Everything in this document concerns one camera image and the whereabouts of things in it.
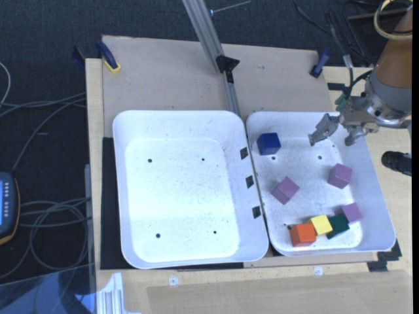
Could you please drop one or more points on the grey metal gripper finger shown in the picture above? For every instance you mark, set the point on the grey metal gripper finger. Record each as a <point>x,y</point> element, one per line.
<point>353,134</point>
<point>324,128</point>

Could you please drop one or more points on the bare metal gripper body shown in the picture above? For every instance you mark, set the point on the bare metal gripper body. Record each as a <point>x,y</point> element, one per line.
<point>358,113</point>

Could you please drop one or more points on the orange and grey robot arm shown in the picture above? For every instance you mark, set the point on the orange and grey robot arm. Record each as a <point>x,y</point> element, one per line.
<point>394,61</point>

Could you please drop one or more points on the large purple cube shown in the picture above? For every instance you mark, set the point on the large purple cube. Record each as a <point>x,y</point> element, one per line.
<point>339,176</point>
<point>285,191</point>

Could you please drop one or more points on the blue cube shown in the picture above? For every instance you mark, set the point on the blue cube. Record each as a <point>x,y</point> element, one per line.
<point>268,144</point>

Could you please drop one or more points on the white plastic tray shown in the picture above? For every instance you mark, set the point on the white plastic tray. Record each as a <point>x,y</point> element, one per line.
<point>176,195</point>
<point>314,188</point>

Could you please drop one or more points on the small purple cube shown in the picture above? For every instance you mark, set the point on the small purple cube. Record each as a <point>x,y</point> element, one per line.
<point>352,212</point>

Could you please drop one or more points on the green cube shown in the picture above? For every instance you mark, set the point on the green cube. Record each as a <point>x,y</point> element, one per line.
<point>339,225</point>

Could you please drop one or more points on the yellow cube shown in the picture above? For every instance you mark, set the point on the yellow cube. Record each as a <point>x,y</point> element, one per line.
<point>321,225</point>

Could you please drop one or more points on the orange cube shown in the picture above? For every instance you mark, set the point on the orange cube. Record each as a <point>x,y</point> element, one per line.
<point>302,235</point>

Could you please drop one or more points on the brown cardboard board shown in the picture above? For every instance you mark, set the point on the brown cardboard board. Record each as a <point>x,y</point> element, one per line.
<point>170,77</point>

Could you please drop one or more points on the black cylinder on white bracket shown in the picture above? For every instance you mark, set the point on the black cylinder on white bracket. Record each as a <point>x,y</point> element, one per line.
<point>397,162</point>

